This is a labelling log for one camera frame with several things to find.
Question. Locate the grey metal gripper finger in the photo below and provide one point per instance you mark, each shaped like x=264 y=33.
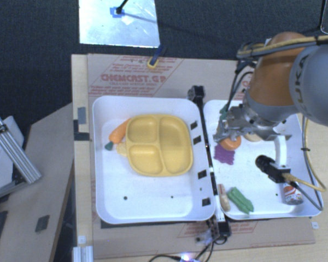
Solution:
x=220 y=136
x=235 y=137

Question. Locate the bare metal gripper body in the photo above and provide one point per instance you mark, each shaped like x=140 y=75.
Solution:
x=243 y=120

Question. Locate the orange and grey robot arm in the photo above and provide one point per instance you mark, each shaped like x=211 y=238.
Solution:
x=276 y=83

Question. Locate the orange doughnut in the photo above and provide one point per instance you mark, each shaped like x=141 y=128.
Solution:
x=231 y=145

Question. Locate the beige bread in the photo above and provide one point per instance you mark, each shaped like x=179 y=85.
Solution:
x=252 y=137

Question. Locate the thin black and white rod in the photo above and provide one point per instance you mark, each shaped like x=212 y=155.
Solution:
x=207 y=149

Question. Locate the purple grapes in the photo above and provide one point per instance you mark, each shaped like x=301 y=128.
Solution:
x=223 y=154

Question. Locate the white plastic tray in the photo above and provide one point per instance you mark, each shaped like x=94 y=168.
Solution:
x=150 y=198
x=257 y=184

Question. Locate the yellow divided plate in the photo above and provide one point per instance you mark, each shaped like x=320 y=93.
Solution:
x=158 y=145

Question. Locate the sausage in bun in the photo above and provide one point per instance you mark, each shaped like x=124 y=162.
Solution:
x=224 y=199

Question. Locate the green bean pods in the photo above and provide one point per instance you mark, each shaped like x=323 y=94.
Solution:
x=240 y=201

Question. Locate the red and white can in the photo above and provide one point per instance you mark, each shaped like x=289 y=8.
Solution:
x=292 y=195

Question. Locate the beige biscuit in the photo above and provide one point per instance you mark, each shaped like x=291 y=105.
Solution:
x=122 y=149

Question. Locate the brown cardboard board red print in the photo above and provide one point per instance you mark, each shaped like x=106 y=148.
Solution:
x=142 y=75

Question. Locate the orange carrot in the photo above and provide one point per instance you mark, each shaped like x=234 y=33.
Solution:
x=119 y=132

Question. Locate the black cylinder on white bracket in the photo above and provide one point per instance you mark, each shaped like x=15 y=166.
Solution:
x=270 y=166

